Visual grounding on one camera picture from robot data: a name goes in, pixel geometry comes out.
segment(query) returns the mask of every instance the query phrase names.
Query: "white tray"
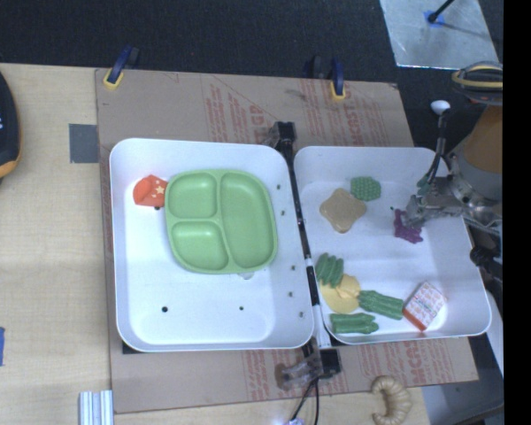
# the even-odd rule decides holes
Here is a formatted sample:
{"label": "white tray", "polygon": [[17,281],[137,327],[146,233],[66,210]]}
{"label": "white tray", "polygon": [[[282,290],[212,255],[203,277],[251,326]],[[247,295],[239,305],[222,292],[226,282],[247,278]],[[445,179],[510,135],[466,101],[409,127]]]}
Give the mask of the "white tray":
{"label": "white tray", "polygon": [[[198,274],[173,258],[165,210],[136,205],[143,177],[209,168],[254,174],[267,188],[278,234],[273,262],[241,274]],[[116,317],[142,352],[295,348],[312,335],[311,297],[289,171],[261,145],[127,139],[110,156]]]}
{"label": "white tray", "polygon": [[[479,269],[470,260],[472,245],[462,218],[430,220],[423,242],[394,237],[394,211],[404,210],[417,181],[431,165],[434,153],[424,148],[306,147],[295,158],[296,180],[316,262],[323,252],[344,260],[344,272],[358,278],[364,290],[406,300],[425,280],[447,298],[447,304],[425,332],[406,319],[377,315],[380,329],[370,335],[332,333],[332,311],[321,299],[325,326],[346,344],[471,336],[486,331],[491,320]],[[441,165],[440,175],[446,174]],[[337,188],[350,191],[350,179],[372,176],[381,183],[381,197],[366,202],[367,212],[340,234],[319,212]]]}

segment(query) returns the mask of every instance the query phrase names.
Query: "cardboard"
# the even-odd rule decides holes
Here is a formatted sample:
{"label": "cardboard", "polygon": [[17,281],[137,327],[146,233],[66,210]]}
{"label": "cardboard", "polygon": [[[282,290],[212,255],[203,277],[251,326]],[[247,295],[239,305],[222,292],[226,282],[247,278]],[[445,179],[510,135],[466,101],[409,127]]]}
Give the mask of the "cardboard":
{"label": "cardboard", "polygon": [[[346,98],[329,82],[201,73],[126,70],[115,90],[96,71],[104,256],[109,310],[112,393],[116,413],[298,398],[282,390],[275,371],[303,359],[297,350],[138,353],[125,347],[115,319],[108,158],[128,137],[263,143],[275,121],[296,123],[296,148],[307,145],[412,146],[396,87],[345,83]],[[365,344],[338,348],[342,372],[319,393],[370,390],[390,374],[409,387],[478,379],[467,338]]]}

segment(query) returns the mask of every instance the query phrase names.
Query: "light wood surface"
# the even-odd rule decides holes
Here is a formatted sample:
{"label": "light wood surface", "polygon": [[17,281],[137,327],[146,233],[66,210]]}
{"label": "light wood surface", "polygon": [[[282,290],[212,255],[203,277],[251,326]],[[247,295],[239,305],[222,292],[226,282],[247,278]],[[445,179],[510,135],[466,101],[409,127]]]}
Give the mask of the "light wood surface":
{"label": "light wood surface", "polygon": [[[98,164],[74,164],[69,125],[96,124],[93,68],[3,64],[23,128],[21,161],[0,185],[0,424],[77,424],[81,391],[111,388]],[[405,424],[427,424],[409,389]],[[131,413],[120,424],[284,424],[297,399]],[[371,393],[323,396],[319,425],[371,424]],[[314,398],[299,414],[314,417]]]}

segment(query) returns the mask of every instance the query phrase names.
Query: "red and white box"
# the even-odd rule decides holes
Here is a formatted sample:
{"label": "red and white box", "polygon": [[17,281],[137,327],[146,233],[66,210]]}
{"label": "red and white box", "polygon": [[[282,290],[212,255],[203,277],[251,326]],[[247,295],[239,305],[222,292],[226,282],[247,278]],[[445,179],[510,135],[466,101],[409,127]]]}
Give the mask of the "red and white box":
{"label": "red and white box", "polygon": [[426,330],[446,303],[441,291],[424,281],[404,307],[404,317],[420,330]]}

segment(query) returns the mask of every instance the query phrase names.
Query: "green divided plate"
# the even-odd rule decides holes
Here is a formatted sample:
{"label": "green divided plate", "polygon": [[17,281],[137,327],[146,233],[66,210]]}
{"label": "green divided plate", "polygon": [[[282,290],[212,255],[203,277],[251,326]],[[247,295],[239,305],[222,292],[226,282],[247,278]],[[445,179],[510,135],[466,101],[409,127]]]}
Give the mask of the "green divided plate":
{"label": "green divided plate", "polygon": [[173,255],[189,271],[257,271],[277,252],[267,189],[254,175],[242,171],[177,174],[165,189],[165,219]]}

